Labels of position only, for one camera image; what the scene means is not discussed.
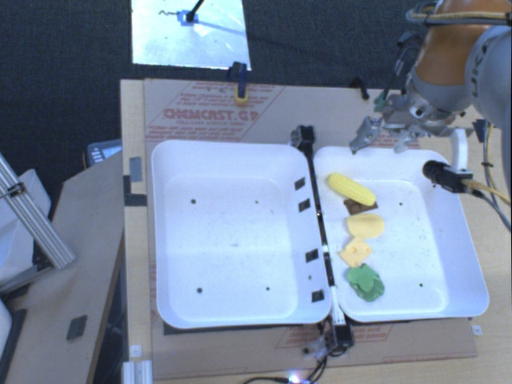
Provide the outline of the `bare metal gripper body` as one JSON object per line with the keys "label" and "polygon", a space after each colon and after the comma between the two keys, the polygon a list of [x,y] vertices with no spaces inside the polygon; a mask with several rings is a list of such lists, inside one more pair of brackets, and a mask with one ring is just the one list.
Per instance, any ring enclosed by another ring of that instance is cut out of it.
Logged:
{"label": "bare metal gripper body", "polygon": [[380,127],[394,134],[446,136],[457,113],[432,106],[421,96],[392,94],[378,108]]}

